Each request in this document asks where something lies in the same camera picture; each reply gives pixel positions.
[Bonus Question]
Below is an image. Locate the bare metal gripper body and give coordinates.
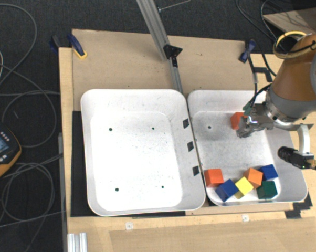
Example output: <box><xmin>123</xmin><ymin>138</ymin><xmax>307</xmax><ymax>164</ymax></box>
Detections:
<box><xmin>247</xmin><ymin>103</ymin><xmax>286</xmax><ymax>133</ymax></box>

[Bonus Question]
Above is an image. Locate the red-orange cube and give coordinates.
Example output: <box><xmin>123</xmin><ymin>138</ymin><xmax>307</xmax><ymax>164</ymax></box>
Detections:
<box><xmin>204</xmin><ymin>168</ymin><xmax>225</xmax><ymax>188</ymax></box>
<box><xmin>230</xmin><ymin>111</ymin><xmax>247</xmax><ymax>130</ymax></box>

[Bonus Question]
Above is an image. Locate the white plastic tray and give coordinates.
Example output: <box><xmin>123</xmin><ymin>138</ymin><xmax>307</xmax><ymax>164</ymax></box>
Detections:
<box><xmin>186</xmin><ymin>89</ymin><xmax>308</xmax><ymax>207</ymax></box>
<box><xmin>80</xmin><ymin>88</ymin><xmax>206</xmax><ymax>217</ymax></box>

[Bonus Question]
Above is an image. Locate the orange cube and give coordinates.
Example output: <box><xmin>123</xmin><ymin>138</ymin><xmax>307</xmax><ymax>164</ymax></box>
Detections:
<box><xmin>243</xmin><ymin>167</ymin><xmax>264</xmax><ymax>190</ymax></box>

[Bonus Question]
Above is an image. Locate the blue cube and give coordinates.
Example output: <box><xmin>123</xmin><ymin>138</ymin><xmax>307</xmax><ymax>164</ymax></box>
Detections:
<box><xmin>215</xmin><ymin>178</ymin><xmax>239</xmax><ymax>203</ymax></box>
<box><xmin>259</xmin><ymin>164</ymin><xmax>279</xmax><ymax>182</ymax></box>

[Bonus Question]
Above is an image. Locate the yellow cube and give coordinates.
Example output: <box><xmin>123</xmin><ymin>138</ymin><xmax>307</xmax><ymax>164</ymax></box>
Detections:
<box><xmin>234</xmin><ymin>176</ymin><xmax>254</xmax><ymax>200</ymax></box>

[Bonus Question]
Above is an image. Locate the green cube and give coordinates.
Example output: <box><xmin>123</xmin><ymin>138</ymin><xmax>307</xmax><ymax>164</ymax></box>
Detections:
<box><xmin>256</xmin><ymin>181</ymin><xmax>278</xmax><ymax>200</ymax></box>

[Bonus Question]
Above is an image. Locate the brown cardboard board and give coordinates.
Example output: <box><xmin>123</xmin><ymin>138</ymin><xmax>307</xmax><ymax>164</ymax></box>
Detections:
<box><xmin>71</xmin><ymin>29</ymin><xmax>292</xmax><ymax>216</ymax></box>

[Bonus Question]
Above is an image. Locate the black cylinder on white bracket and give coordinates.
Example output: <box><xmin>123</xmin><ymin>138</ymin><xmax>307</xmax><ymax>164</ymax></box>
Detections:
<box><xmin>275</xmin><ymin>119</ymin><xmax>316</xmax><ymax>170</ymax></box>

